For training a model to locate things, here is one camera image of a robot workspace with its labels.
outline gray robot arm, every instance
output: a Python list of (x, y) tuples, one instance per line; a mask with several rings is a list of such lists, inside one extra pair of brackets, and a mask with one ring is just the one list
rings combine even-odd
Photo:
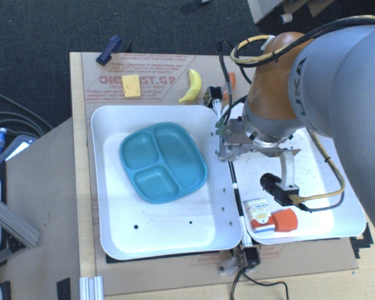
[(375, 25), (325, 34), (296, 58), (289, 99), (307, 128), (333, 138), (375, 226)]
[[(279, 35), (266, 52), (302, 36)], [(256, 69), (242, 118), (227, 123), (220, 159), (249, 151), (275, 156), (303, 127), (328, 136), (375, 226), (375, 24), (326, 29), (271, 60)]]

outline yellow cable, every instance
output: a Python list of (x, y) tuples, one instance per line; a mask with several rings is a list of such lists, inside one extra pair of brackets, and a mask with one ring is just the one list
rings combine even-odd
[(336, 191), (333, 191), (333, 192), (324, 193), (324, 194), (316, 194), (314, 196), (309, 196), (309, 197), (300, 197), (297, 194), (289, 195), (290, 200), (292, 200), (292, 203), (296, 206), (300, 203), (304, 203), (304, 202), (309, 201), (309, 200), (315, 200), (315, 199), (337, 196), (338, 194), (342, 194), (343, 191), (346, 188), (346, 182), (345, 182), (341, 172), (339, 171), (338, 167), (336, 167), (333, 160), (328, 156), (328, 153), (326, 152), (324, 146), (319, 141), (317, 135), (310, 130), (308, 130), (308, 133), (310, 134), (311, 139), (314, 141), (314, 144), (316, 145), (317, 149), (319, 150), (319, 152), (324, 157), (325, 161), (329, 164), (329, 167), (331, 167), (331, 169), (333, 170), (333, 172), (336, 175), (337, 180), (339, 181), (341, 187), (340, 187), (339, 190), (336, 190)]
[[(362, 18), (362, 19), (375, 19), (375, 16), (372, 16), (372, 15), (353, 16), (353, 17), (346, 17), (346, 18), (341, 19), (341, 20), (359, 19), (359, 18)], [(258, 63), (260, 61), (263, 61), (263, 60), (269, 59), (271, 57), (274, 57), (275, 55), (278, 55), (283, 49), (286, 49), (288, 46), (290, 46), (290, 44), (288, 44), (287, 46), (279, 48), (278, 50), (275, 50), (274, 52), (262, 54), (261, 56), (256, 56), (256, 57), (252, 57), (252, 58), (249, 58), (249, 59), (240, 59), (238, 57), (235, 57), (234, 54), (235, 54), (236, 48), (237, 48), (237, 50), (240, 50), (244, 46), (247, 46), (248, 44), (253, 43), (254, 41), (265, 40), (265, 39), (269, 39), (269, 38), (270, 38), (270, 35), (259, 35), (259, 36), (253, 36), (253, 37), (247, 38), (246, 40), (240, 42), (238, 44), (238, 46), (235, 47), (232, 50), (232, 52), (231, 52), (230, 57), (231, 57), (232, 61), (235, 62), (235, 63), (237, 63), (237, 64), (254, 64), (254, 63)]]

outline small box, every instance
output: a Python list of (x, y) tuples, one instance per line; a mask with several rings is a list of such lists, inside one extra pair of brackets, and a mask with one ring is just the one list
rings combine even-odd
[(244, 206), (254, 233), (275, 230), (274, 219), (265, 199), (245, 201)]

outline white tray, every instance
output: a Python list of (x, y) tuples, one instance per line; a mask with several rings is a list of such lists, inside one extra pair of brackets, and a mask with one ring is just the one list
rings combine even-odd
[[(232, 117), (241, 115), (243, 105), (238, 105), (232, 110)], [(281, 163), (277, 157), (266, 157), (255, 152), (243, 154), (234, 162), (237, 183), (241, 200), (260, 199), (267, 200), (271, 214), (286, 208), (292, 208), (298, 219), (298, 227), (290, 232), (266, 231), (254, 233), (250, 220), (245, 212), (245, 221), (249, 235), (261, 244), (290, 243), (294, 241), (306, 241), (314, 239), (331, 239), (358, 236), (366, 227), (366, 218), (363, 207), (355, 195), (343, 167), (339, 161), (332, 139), (319, 136), (329, 156), (335, 162), (346, 180), (344, 201), (334, 209), (320, 212), (306, 212), (290, 206), (282, 207), (260, 185), (260, 178), (264, 173), (272, 173), (281, 177)], [(299, 129), (291, 140), (280, 145), (280, 148), (300, 149), (294, 157), (294, 182), (299, 186), (300, 196), (312, 196), (328, 193), (339, 189), (339, 183), (335, 175), (324, 162), (323, 157), (316, 149), (308, 132)], [(310, 208), (322, 208), (336, 204), (340, 196), (317, 199), (305, 203)]]
[[(231, 249), (242, 236), (228, 164), (216, 154), (216, 115), (204, 106), (103, 106), (91, 118), (101, 244), (128, 260)], [(207, 181), (181, 199), (151, 204), (135, 191), (119, 158), (128, 135), (156, 123), (182, 126), (197, 144)]]

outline orange object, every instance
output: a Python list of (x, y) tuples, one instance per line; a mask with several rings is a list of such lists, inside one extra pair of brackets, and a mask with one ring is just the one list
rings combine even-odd
[[(232, 90), (235, 90), (236, 87), (236, 76), (234, 72), (228, 72), (227, 75), (229, 76), (229, 80), (231, 81)], [(222, 100), (228, 100), (229, 94), (224, 88), (224, 91), (222, 92)]]
[[(266, 46), (264, 53), (283, 48), (302, 36), (303, 34), (298, 32), (278, 34)], [(264, 119), (297, 119), (289, 100), (289, 75), (294, 60), (309, 43), (310, 41), (306, 41), (299, 44), (281, 56), (278, 61), (271, 61), (256, 68), (246, 101), (252, 113)]]
[(275, 212), (272, 218), (274, 219), (276, 232), (288, 233), (298, 228), (298, 217), (290, 208)]

